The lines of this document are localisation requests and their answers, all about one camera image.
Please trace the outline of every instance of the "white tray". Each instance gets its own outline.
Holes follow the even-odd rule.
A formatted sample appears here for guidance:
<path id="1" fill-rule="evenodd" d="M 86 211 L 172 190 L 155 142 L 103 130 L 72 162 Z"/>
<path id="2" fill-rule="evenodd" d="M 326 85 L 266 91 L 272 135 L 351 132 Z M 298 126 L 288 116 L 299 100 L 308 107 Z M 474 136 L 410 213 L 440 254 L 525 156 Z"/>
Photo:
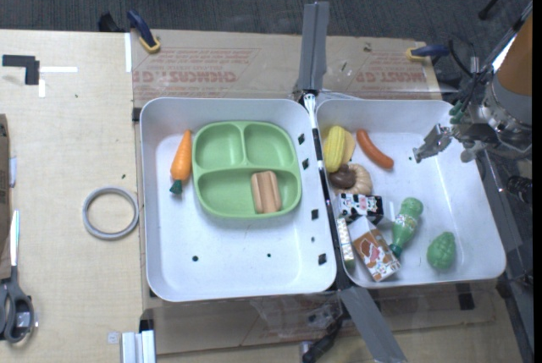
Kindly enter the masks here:
<path id="1" fill-rule="evenodd" d="M 191 179 L 181 198 L 169 193 L 169 167 L 184 130 L 195 134 L 228 120 L 270 122 L 290 135 L 301 173 L 301 201 L 291 212 L 258 220 L 215 217 L 203 210 Z M 186 302 L 310 294 L 334 282 L 336 260 L 312 128 L 301 105 L 158 98 L 142 109 L 140 122 L 147 280 L 158 297 Z M 307 168 L 301 165 L 305 160 Z"/>
<path id="2" fill-rule="evenodd" d="M 373 143 L 395 160 L 391 172 L 373 164 L 356 146 L 353 162 L 371 174 L 373 194 L 382 196 L 389 214 L 397 213 L 408 196 L 422 201 L 418 230 L 401 254 L 401 270 L 376 283 L 357 258 L 351 280 L 365 288 L 390 288 L 440 282 L 492 279 L 506 266 L 506 255 L 495 226 L 475 161 L 460 160 L 463 147 L 453 140 L 439 155 L 416 163 L 412 148 L 419 147 L 435 124 L 449 125 L 451 105 L 441 101 L 380 101 L 330 99 L 318 106 L 320 130 L 341 125 L 354 136 L 358 129 L 370 133 Z M 390 229 L 382 229 L 390 243 Z M 444 231 L 456 236 L 456 261 L 445 271 L 427 262 L 429 243 Z"/>

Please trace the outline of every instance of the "blue clamp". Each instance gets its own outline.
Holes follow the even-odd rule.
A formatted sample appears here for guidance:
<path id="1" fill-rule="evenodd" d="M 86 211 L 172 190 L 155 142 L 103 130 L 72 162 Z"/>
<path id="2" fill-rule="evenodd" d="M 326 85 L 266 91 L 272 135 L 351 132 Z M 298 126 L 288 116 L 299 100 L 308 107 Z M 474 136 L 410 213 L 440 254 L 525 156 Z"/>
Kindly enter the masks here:
<path id="1" fill-rule="evenodd" d="M 411 47 L 406 50 L 406 57 L 411 61 L 420 61 L 427 56 L 438 57 L 448 56 L 450 54 L 450 49 L 442 44 L 432 44 L 425 47 Z"/>
<path id="2" fill-rule="evenodd" d="M 144 46 L 149 53 L 156 53 L 160 49 L 160 41 L 151 33 L 145 20 L 134 9 L 128 11 L 127 16 L 130 21 L 130 26 L 136 28 L 140 33 L 139 41 L 142 46 Z"/>

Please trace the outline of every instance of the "hot dog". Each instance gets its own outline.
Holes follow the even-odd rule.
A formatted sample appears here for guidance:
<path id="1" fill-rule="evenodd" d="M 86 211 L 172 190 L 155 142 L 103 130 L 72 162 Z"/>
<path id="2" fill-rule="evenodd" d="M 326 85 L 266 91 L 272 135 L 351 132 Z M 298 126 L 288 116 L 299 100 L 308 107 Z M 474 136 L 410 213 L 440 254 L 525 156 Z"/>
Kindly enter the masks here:
<path id="1" fill-rule="evenodd" d="M 379 148 L 374 145 L 374 143 L 369 138 L 367 131 L 365 131 L 364 129 L 359 129 L 356 132 L 356 137 L 359 146 L 362 148 L 363 152 L 365 152 L 365 155 L 367 157 L 369 157 L 373 162 L 375 162 L 384 169 L 393 168 L 393 159 L 386 156 Z"/>

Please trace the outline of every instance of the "scissors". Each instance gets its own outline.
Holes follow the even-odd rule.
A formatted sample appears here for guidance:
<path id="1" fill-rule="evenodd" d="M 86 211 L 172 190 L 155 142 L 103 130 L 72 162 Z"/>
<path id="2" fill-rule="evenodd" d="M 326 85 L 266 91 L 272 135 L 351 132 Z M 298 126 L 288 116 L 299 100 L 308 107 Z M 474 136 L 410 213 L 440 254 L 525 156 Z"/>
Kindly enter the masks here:
<path id="1" fill-rule="evenodd" d="M 19 210 L 14 211 L 9 230 L 9 254 L 11 255 L 11 277 L 0 281 L 0 338 L 15 344 L 31 330 L 34 322 L 34 307 L 30 298 L 21 290 L 17 280 L 17 255 L 19 251 Z M 6 303 L 9 301 L 6 316 Z"/>

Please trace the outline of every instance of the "scissors handle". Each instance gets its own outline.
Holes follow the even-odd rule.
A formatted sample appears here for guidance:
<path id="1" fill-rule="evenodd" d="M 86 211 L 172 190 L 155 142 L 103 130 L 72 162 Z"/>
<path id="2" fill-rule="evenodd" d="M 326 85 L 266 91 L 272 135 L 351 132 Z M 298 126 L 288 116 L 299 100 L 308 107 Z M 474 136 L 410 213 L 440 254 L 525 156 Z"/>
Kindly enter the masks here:
<path id="1" fill-rule="evenodd" d="M 34 306 L 32 301 L 19 287 L 17 281 L 17 267 L 11 267 L 11 279 L 0 285 L 0 327 L 3 320 L 4 338 L 11 344 L 21 341 L 32 329 L 34 323 Z M 9 301 L 8 316 L 5 316 L 6 301 Z M 18 313 L 28 313 L 30 320 L 28 325 L 19 325 L 17 320 Z"/>

